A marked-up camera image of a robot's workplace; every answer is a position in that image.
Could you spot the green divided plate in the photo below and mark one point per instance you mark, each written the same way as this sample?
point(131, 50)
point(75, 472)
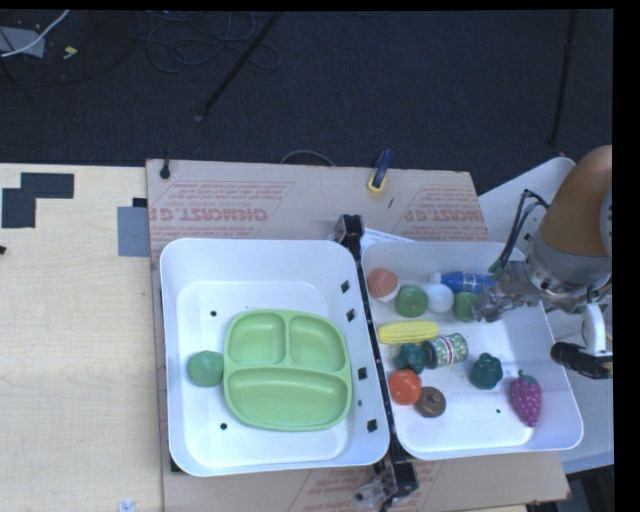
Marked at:
point(287, 395)

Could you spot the yellow corn cob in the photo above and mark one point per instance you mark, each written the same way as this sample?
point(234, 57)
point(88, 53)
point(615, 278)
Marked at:
point(407, 332)

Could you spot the brown doughnut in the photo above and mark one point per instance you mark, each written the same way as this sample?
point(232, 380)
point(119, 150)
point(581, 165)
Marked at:
point(431, 402)

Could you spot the dark green broccoli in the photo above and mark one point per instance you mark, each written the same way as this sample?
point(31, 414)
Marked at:
point(410, 357)

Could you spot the blue and white bottle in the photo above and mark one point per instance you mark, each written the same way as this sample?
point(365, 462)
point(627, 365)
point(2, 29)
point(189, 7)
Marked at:
point(462, 281)

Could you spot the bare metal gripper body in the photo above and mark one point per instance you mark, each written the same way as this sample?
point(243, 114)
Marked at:
point(525, 287)

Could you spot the brown cardboard board red print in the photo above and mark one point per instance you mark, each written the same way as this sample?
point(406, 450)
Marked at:
point(300, 205)

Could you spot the white toy egg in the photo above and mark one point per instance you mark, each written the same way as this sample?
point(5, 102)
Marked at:
point(440, 298)

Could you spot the black cylinder on white bracket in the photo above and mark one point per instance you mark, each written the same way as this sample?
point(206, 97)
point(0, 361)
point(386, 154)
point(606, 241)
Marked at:
point(580, 357)

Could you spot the purple grapes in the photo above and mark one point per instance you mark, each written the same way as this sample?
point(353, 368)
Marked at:
point(526, 400)

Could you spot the green round toy fruit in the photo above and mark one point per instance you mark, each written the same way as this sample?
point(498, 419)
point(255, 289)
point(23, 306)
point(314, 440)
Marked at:
point(464, 306)

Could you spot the dark green toy pepper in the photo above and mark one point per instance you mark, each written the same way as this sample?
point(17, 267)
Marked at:
point(486, 371)

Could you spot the green toy lime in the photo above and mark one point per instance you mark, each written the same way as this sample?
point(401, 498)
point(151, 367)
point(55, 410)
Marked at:
point(411, 301)

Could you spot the thin black and white rod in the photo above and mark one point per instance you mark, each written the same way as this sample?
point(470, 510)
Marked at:
point(376, 345)

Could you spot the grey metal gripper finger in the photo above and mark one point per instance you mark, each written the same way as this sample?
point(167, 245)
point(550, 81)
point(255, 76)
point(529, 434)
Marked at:
point(489, 295)
point(484, 312)

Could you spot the orange and white toy food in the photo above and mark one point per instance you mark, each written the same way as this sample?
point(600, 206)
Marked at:
point(382, 282)

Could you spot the white plastic tray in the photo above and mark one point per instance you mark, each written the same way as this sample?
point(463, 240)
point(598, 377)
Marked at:
point(200, 440)
point(470, 430)

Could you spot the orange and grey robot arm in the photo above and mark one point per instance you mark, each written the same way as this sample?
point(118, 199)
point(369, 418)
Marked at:
point(575, 210)

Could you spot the green and white can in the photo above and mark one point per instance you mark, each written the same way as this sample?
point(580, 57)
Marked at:
point(447, 350)

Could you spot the pale green toy apple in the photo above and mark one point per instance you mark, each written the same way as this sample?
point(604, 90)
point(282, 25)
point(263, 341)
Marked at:
point(205, 369)

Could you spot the orange toy tomato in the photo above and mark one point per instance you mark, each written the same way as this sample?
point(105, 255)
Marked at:
point(404, 387)

